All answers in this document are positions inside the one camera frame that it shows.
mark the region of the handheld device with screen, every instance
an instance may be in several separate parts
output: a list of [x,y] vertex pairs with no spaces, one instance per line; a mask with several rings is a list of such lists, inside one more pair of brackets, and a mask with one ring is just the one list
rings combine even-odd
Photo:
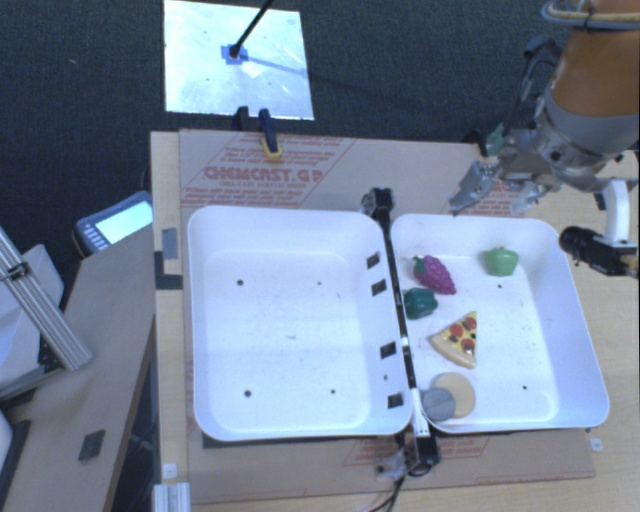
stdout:
[[80,219],[73,238],[83,256],[87,256],[119,242],[152,220],[151,195],[147,191],[136,192],[116,205]]

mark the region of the white tray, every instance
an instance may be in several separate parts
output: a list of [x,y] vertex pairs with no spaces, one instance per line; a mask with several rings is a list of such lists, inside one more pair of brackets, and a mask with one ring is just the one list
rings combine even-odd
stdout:
[[[389,435],[407,425],[395,302],[373,220],[211,206],[191,217],[188,244],[194,409],[205,433]],[[381,357],[389,344],[395,353]]]
[[[188,226],[194,410],[223,441],[388,435],[412,406],[384,239],[363,214],[210,206]],[[458,293],[407,321],[418,385],[466,375],[476,407],[438,423],[454,434],[591,427],[609,401],[558,235],[530,219],[405,215],[392,227],[400,284],[432,255]],[[513,276],[481,256],[520,254]],[[374,295],[377,288],[385,288]],[[478,312],[477,365],[427,337]]]
[[[473,412],[438,423],[453,434],[593,427],[609,398],[558,233],[535,219],[404,215],[392,226],[403,289],[416,255],[439,258],[455,295],[436,295],[428,317],[408,320],[418,387],[439,374],[465,375],[476,393]],[[512,276],[489,275],[483,253],[504,246],[520,255]],[[476,367],[438,354],[428,337],[470,311],[478,312]]]

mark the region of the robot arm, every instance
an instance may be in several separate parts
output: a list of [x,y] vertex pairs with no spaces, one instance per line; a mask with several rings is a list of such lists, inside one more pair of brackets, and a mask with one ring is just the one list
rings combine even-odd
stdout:
[[572,34],[561,55],[549,38],[534,38],[527,46],[519,101],[529,94],[530,76],[542,50],[557,61],[555,72],[528,129],[511,129],[509,119],[490,136],[489,158],[473,164],[450,200],[454,214],[486,196],[498,179],[519,192],[511,205],[513,214],[563,184],[596,194],[606,205],[605,234],[569,228],[561,246],[607,275],[637,277],[637,248],[627,241],[625,207],[628,189],[637,180],[601,179],[598,172],[638,140],[638,3],[583,0],[573,2],[577,10],[569,11],[559,9],[558,2],[544,6],[543,16],[572,26]]

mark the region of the toy vegetable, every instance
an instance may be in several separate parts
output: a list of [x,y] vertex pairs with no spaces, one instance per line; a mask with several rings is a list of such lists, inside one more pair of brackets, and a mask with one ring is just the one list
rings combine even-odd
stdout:
[[411,288],[404,292],[404,310],[407,318],[416,320],[428,316],[438,307],[433,292],[424,288]]
[[453,295],[456,293],[456,286],[451,280],[451,275],[442,262],[433,256],[413,258],[413,275],[422,286],[432,289],[436,293],[443,295]]
[[498,247],[485,253],[484,262],[492,276],[510,276],[518,264],[518,253]]

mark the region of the black post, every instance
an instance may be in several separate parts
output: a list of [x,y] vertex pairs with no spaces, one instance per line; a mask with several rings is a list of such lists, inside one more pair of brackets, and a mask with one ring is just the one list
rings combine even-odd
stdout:
[[267,12],[269,7],[271,7],[271,4],[273,2],[275,2],[275,0],[267,0],[264,3],[264,5],[260,8],[260,12],[256,14],[256,17],[253,18],[253,21],[247,27],[247,30],[245,30],[244,34],[240,36],[240,39],[238,39],[238,42],[229,48],[229,57],[231,57],[232,59],[238,58],[238,55],[240,54],[240,48],[242,47],[242,43],[244,43],[245,39],[249,37],[249,34],[251,34],[251,31],[256,27],[258,22],[262,19],[262,17]]

